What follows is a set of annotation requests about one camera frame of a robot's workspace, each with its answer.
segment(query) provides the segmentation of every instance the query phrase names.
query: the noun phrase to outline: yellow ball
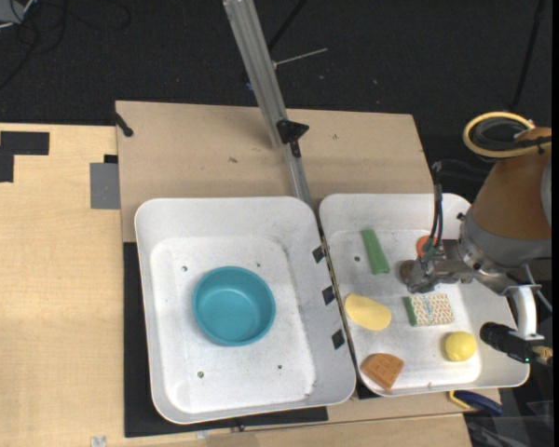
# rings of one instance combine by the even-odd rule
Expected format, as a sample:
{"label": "yellow ball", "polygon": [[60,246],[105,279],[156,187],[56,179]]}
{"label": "yellow ball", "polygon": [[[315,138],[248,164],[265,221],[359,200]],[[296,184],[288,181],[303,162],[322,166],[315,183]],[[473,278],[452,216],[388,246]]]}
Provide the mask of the yellow ball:
{"label": "yellow ball", "polygon": [[452,361],[465,361],[476,352],[476,340],[469,332],[452,332],[445,339],[445,353]]}

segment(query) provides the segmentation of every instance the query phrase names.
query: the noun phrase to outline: blue plate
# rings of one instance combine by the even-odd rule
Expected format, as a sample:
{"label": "blue plate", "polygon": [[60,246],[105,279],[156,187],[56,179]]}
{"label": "blue plate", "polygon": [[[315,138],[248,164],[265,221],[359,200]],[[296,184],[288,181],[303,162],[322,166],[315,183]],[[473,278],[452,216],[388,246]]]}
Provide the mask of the blue plate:
{"label": "blue plate", "polygon": [[276,302],[261,277],[238,266],[215,268],[193,291],[193,314],[207,336],[220,345],[249,345],[273,325]]}

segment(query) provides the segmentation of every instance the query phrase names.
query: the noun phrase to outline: yellow cable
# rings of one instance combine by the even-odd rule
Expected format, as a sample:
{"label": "yellow cable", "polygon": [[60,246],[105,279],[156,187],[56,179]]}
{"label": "yellow cable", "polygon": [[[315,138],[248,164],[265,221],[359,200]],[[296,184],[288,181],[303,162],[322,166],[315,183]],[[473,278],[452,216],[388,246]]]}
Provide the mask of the yellow cable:
{"label": "yellow cable", "polygon": [[543,144],[540,145],[533,145],[533,146],[529,146],[529,147],[518,147],[516,149],[506,149],[503,151],[491,151],[488,149],[483,149],[483,147],[480,147],[478,145],[476,145],[471,139],[470,139],[470,132],[474,129],[474,127],[485,121],[486,119],[490,119],[492,117],[504,117],[507,119],[512,119],[513,121],[517,121],[521,124],[523,124],[525,126],[525,128],[527,130],[532,130],[535,128],[535,125],[528,121],[527,119],[525,119],[524,117],[521,117],[520,115],[515,115],[512,113],[504,113],[504,112],[492,112],[492,113],[484,113],[483,115],[479,115],[477,117],[475,117],[474,119],[471,120],[471,122],[469,122],[466,127],[464,128],[464,133],[463,133],[463,140],[464,143],[468,146],[468,148],[476,153],[476,154],[480,154],[481,156],[485,156],[485,157],[493,157],[493,158],[502,158],[502,157],[516,157],[516,156],[524,156],[526,154],[531,154],[534,152],[537,152],[540,149],[547,149],[549,147],[551,147],[551,142],[544,142]]}

